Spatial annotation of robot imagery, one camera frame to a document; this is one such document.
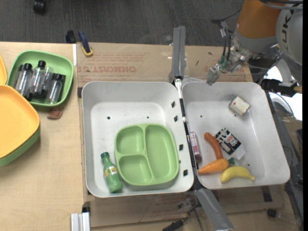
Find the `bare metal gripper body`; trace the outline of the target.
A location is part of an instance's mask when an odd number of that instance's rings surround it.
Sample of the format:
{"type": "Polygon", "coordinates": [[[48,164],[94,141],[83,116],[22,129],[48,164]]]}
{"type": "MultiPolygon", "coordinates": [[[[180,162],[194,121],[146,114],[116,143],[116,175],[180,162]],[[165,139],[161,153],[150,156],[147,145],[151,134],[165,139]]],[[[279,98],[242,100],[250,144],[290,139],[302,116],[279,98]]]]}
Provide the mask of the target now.
{"type": "Polygon", "coordinates": [[[247,62],[252,53],[239,43],[238,40],[229,40],[227,47],[219,59],[219,71],[221,73],[234,72],[247,62]]]}

